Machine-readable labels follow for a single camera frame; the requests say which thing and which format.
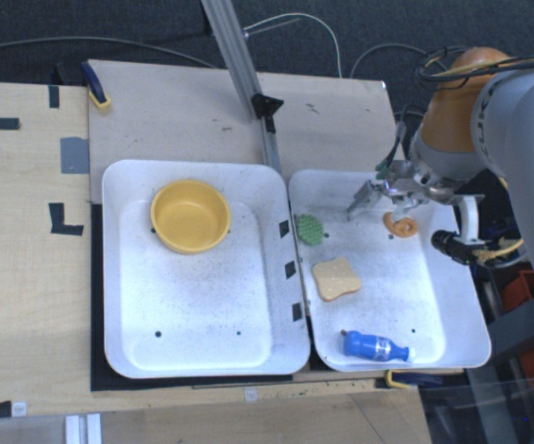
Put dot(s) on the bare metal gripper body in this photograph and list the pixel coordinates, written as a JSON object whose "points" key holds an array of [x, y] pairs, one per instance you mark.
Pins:
{"points": [[410, 184]]}

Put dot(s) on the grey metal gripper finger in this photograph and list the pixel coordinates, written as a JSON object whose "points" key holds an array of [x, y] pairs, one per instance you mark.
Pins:
{"points": [[363, 198], [401, 206]]}

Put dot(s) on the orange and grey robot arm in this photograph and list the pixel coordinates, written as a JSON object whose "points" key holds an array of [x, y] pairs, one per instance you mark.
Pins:
{"points": [[451, 109]]}

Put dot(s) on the orange toy pretzel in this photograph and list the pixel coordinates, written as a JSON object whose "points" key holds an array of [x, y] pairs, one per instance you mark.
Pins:
{"points": [[404, 232]]}

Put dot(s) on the green toy grapes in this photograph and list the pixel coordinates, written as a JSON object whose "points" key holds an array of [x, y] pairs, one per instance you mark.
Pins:
{"points": [[309, 230]]}

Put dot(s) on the tan toy bread slice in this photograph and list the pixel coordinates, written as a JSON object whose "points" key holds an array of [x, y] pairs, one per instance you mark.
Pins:
{"points": [[336, 279]]}

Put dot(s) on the thin black rod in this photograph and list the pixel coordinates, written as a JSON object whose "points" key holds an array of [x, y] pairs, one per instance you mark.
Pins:
{"points": [[301, 271]]}

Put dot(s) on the white plastic tray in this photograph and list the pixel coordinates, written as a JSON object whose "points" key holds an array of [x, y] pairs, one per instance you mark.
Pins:
{"points": [[387, 303], [202, 303]]}

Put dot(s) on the blue plastic bottle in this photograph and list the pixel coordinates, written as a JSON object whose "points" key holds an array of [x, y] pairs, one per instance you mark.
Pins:
{"points": [[366, 345]]}

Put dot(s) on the yellow bowl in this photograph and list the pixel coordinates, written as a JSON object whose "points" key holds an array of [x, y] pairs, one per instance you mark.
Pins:
{"points": [[190, 215]]}

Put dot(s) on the pale wooden board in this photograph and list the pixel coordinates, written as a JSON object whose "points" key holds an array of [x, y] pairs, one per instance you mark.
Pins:
{"points": [[178, 118]]}

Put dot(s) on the black cylinder on white bracket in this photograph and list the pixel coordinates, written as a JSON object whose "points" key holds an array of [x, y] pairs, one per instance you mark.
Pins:
{"points": [[465, 220]]}

